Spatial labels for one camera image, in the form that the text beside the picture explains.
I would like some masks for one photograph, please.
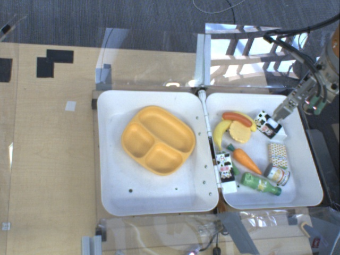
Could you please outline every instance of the black tape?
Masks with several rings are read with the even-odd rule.
[[[45,57],[37,58],[37,78],[53,78],[54,64]]]
[[[92,109],[97,109],[97,99],[92,99],[92,102],[91,102],[91,106],[92,106]]]
[[[73,51],[48,49],[47,59],[56,63],[73,63]]]
[[[3,32],[3,34],[6,34],[7,32],[9,32],[11,29],[11,26],[9,24],[6,24],[5,26],[3,26],[1,28],[1,31]]]
[[[0,82],[11,80],[12,61],[11,58],[0,58]]]
[[[48,49],[47,57],[37,58],[37,77],[53,78],[54,63],[73,63],[73,51]]]

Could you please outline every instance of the clear acrylic panel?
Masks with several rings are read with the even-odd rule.
[[[19,68],[19,23],[26,16],[0,19],[0,254],[6,253],[11,228],[9,202]]]
[[[217,246],[221,254],[337,254],[340,237],[339,212],[318,207],[113,218],[100,224],[106,255],[212,254]]]
[[[97,90],[196,87],[204,35],[106,28],[96,66]]]
[[[264,40],[265,33],[275,29],[278,28],[206,24],[206,33],[211,36],[210,46],[206,47],[210,55],[210,61],[205,61],[210,65],[206,85],[225,90],[257,88],[276,94],[295,88],[308,69],[289,51]],[[307,33],[302,33],[282,41],[301,51],[308,38]]]

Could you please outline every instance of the metal bracket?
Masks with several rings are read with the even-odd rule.
[[[223,212],[217,216],[221,220],[224,229],[229,232],[229,235],[241,254],[260,254],[253,240],[249,236],[248,231],[242,224],[238,212]]]
[[[82,255],[102,255],[101,236],[84,236],[81,240]]]

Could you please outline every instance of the white label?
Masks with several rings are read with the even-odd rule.
[[[11,229],[11,223],[10,222],[8,222],[8,223],[2,222],[2,230],[3,231],[9,231],[10,229]]]
[[[278,123],[271,118],[268,118],[267,122],[272,125],[273,128],[278,127]]]
[[[75,105],[77,104],[76,101],[67,101],[65,110],[69,112],[75,111]]]

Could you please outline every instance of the toy carrot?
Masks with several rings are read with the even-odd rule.
[[[244,165],[246,168],[254,171],[255,173],[262,175],[261,170],[257,167],[257,165],[253,162],[253,160],[245,153],[241,148],[234,148],[232,144],[227,146],[227,149],[233,152],[233,157],[240,164]]]

